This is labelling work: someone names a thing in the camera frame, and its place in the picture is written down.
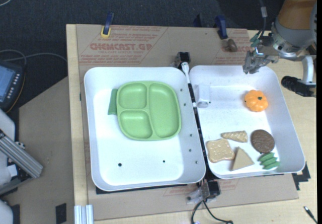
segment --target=table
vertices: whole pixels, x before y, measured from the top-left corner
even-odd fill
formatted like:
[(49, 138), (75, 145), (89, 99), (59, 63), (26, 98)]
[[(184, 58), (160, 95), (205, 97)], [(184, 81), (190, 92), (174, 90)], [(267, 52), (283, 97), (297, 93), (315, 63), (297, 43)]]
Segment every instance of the table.
[[(87, 181), (85, 171), (85, 154), (83, 142), (82, 109), (79, 100), (80, 82), (78, 72), (77, 31), (76, 25), (67, 25), (67, 56), (69, 78), (69, 100), (71, 120), (72, 162), (75, 205), (87, 205)], [(279, 79), (286, 75), (301, 78), (302, 64), (280, 60), (269, 67)], [(292, 117), (296, 132), (310, 171), (309, 182), (301, 183), (299, 199), (261, 204), (249, 204), (213, 209), (215, 216), (221, 219), (232, 219), (234, 223), (313, 223), (303, 209), (307, 206), (317, 218), (317, 160), (316, 160), (316, 99), (304, 98), (282, 88), (286, 104)], [(96, 221), (105, 223), (190, 223), (190, 211), (146, 215), (131, 218), (118, 218)], [(195, 214), (195, 221), (214, 223), (206, 210)]]

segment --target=brown patty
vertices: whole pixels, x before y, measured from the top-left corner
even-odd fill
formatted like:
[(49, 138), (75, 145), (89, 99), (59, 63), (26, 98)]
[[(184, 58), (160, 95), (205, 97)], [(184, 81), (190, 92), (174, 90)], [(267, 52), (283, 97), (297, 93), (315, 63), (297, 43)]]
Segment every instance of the brown patty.
[(275, 141), (265, 130), (255, 130), (251, 135), (252, 146), (260, 153), (267, 154), (274, 149)]

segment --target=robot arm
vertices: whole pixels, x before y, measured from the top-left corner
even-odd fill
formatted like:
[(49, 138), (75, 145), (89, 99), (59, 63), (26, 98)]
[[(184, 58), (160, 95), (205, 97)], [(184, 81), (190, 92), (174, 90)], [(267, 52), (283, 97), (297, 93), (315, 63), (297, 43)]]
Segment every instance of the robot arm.
[(316, 46), (316, 10), (317, 0), (285, 0), (269, 36), (263, 36), (263, 29), (251, 39), (254, 50), (247, 52), (244, 72), (258, 72), (270, 62), (277, 63), (279, 58), (302, 61), (303, 79), (285, 77), (282, 85), (302, 96), (314, 96), (313, 58), (299, 54), (312, 44)]

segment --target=device screen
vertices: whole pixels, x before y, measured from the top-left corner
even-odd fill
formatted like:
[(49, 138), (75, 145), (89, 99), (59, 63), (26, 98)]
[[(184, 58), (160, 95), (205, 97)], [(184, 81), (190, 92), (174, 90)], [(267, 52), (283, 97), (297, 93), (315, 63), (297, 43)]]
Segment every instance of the device screen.
[(4, 101), (15, 73), (14, 70), (0, 65), (0, 102)]

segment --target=green plate handle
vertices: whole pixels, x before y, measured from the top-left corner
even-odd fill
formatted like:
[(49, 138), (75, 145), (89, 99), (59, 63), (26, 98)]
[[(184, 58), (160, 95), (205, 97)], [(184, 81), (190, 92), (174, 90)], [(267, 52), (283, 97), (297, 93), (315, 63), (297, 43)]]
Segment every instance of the green plate handle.
[(117, 115), (117, 110), (116, 110), (117, 91), (118, 91), (118, 89), (112, 89), (109, 110), (107, 112), (108, 115)]

